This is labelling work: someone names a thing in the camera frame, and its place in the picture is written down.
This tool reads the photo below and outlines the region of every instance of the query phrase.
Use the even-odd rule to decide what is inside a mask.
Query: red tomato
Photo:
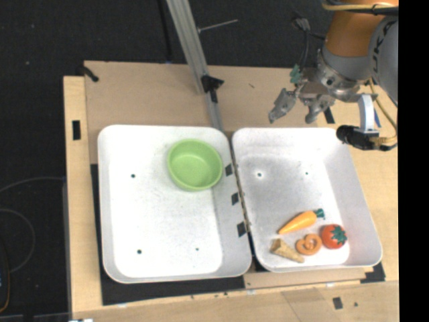
[[[341,225],[329,224],[322,230],[322,242],[327,248],[341,248],[345,245],[346,240],[346,232]]]

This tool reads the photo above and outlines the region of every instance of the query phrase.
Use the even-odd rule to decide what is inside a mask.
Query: black floor
[[[291,19],[300,14],[323,34],[332,17],[318,0],[189,1],[201,28],[239,20],[201,33],[209,64],[292,67],[304,39]],[[162,7],[170,43],[157,0],[0,0],[0,238],[11,267],[36,240],[32,257],[11,275],[2,315],[68,308],[62,77],[76,74],[83,60],[184,63],[165,0]],[[319,46],[311,39],[309,65]],[[33,178],[40,180],[2,190]]]

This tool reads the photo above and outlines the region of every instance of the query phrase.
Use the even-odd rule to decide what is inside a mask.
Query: black bracket
[[[214,78],[209,75],[203,75],[201,78],[202,87],[205,93],[210,92],[210,97],[213,103],[217,103],[217,95],[216,90],[222,86],[224,80],[219,78]]]

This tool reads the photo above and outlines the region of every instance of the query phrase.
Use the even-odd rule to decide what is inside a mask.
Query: orange carrot
[[[298,216],[293,218],[291,221],[287,222],[280,230],[279,234],[289,233],[291,231],[296,231],[310,227],[316,223],[318,217],[324,218],[323,209],[317,209],[315,211],[305,211],[300,213]]]

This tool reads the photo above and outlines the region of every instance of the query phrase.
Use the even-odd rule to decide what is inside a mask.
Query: green bowl
[[[222,176],[221,156],[210,144],[182,140],[168,151],[168,171],[181,189],[202,191],[214,186]]]

